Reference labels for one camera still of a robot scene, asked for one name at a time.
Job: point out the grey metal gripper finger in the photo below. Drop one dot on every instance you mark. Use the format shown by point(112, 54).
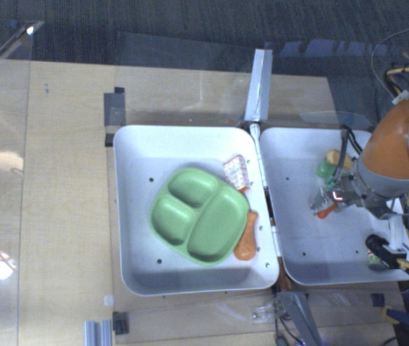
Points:
point(327, 195)
point(316, 205)

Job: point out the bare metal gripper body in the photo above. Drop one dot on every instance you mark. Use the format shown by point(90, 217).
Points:
point(348, 192)

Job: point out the orange carrot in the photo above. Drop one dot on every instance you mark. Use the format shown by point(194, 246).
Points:
point(325, 213)

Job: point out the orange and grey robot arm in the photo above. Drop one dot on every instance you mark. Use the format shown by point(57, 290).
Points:
point(388, 150)

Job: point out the green toy vegetable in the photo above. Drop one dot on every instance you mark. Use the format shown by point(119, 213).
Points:
point(323, 169)

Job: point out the tan bread piece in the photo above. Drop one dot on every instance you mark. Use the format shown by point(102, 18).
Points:
point(335, 156)

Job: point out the white plastic tray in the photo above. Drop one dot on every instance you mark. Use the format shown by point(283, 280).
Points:
point(189, 142)
point(308, 251)

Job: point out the thin black and white rod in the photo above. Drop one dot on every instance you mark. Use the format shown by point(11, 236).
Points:
point(262, 164)

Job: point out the small green and red packet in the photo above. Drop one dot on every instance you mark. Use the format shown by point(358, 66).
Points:
point(373, 258)

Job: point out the orange chicken drumstick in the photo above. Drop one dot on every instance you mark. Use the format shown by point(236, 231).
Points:
point(245, 247)

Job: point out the white and red carton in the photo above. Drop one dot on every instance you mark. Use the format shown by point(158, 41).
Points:
point(236, 171)

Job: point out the green divided plate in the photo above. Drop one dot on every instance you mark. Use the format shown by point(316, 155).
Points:
point(204, 218)

